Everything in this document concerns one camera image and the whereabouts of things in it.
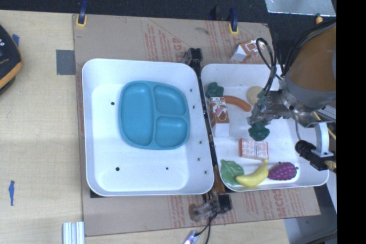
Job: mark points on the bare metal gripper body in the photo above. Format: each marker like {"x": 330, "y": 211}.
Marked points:
{"x": 278, "y": 107}

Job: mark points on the light green lettuce leaf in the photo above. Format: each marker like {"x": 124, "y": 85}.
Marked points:
{"x": 230, "y": 171}

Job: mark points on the tall white and orange carton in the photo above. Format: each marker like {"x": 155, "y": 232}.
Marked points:
{"x": 219, "y": 114}

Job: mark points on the purple grapes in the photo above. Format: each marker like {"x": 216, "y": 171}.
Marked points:
{"x": 283, "y": 171}

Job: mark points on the dark green broccoli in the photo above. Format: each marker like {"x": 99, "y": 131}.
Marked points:
{"x": 214, "y": 90}
{"x": 258, "y": 132}

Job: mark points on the beige round biscuit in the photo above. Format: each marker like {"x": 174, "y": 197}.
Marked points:
{"x": 253, "y": 94}

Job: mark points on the brown cardboard board red print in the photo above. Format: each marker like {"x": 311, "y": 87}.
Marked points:
{"x": 128, "y": 37}

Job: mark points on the yellow banana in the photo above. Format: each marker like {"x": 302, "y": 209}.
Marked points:
{"x": 254, "y": 178}

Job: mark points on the flat orange and white packet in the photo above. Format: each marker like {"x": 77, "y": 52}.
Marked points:
{"x": 253, "y": 148}

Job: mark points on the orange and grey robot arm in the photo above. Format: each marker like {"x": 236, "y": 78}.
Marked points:
{"x": 313, "y": 65}

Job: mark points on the thin black and white rod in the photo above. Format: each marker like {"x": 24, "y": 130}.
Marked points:
{"x": 206, "y": 117}

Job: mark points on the small orange and white carton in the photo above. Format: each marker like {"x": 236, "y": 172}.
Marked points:
{"x": 247, "y": 50}

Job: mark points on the blue divided plate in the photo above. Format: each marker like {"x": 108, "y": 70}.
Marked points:
{"x": 137, "y": 114}

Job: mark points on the orange sausage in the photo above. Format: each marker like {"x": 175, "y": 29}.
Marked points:
{"x": 238, "y": 102}

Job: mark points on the white plastic tray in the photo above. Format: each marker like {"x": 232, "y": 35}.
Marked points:
{"x": 143, "y": 174}
{"x": 283, "y": 145}

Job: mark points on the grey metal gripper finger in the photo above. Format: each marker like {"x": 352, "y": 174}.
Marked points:
{"x": 253, "y": 116}
{"x": 264, "y": 120}

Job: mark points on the black cylinder on white bracket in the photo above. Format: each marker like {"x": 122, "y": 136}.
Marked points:
{"x": 311, "y": 152}

